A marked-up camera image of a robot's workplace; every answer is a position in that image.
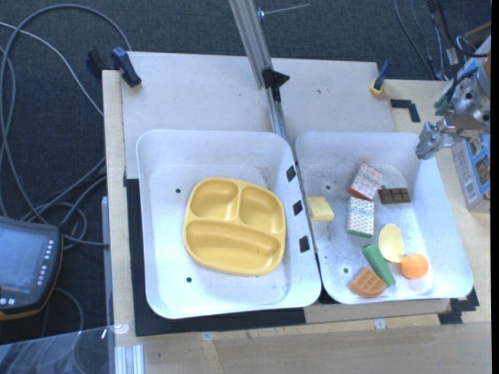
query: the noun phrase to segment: brown chocolate block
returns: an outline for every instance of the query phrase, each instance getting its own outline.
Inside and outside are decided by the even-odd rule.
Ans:
[[[410,203],[411,196],[408,189],[379,189],[377,190],[381,203]]]

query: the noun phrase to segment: white tray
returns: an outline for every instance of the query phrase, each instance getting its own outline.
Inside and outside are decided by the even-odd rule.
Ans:
[[[269,132],[152,130],[136,147],[143,221],[146,296],[160,316],[179,319],[230,312],[303,307],[321,289],[298,179],[288,181],[290,146]],[[287,235],[281,264],[244,277],[195,263],[183,243],[183,221],[193,187],[208,177],[252,182],[274,192],[285,208]],[[307,237],[310,249],[300,250]]]
[[[419,161],[414,154],[418,136],[409,133],[307,132],[296,141],[296,154],[308,196],[325,196],[335,217],[313,222],[320,272],[326,292],[345,304],[408,299],[461,298],[472,289],[473,278],[440,172],[434,158]],[[347,234],[347,204],[362,161],[379,168],[387,188],[407,187],[411,203],[382,205],[376,194],[375,233],[371,239]],[[389,263],[396,285],[376,298],[360,297],[349,282],[369,266],[362,247],[377,243],[385,224],[402,230],[405,253],[428,257],[429,273],[419,280],[403,277],[400,265]]]

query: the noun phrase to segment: cardboard box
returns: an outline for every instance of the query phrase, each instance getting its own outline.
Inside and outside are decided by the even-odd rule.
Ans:
[[[456,143],[452,155],[468,210],[490,213],[490,135]]]

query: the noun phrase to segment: yellow oval toy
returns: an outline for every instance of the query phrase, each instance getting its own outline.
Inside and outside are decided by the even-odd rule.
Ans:
[[[421,278],[428,273],[429,267],[428,259],[420,253],[409,253],[402,260],[402,274],[410,279]]]
[[[400,228],[394,224],[383,226],[378,236],[378,247],[386,260],[401,263],[404,259],[404,242]]]

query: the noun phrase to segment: red and white box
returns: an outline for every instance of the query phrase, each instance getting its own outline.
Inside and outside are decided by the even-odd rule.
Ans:
[[[380,187],[382,177],[382,171],[362,162],[349,192],[354,196],[371,201]]]

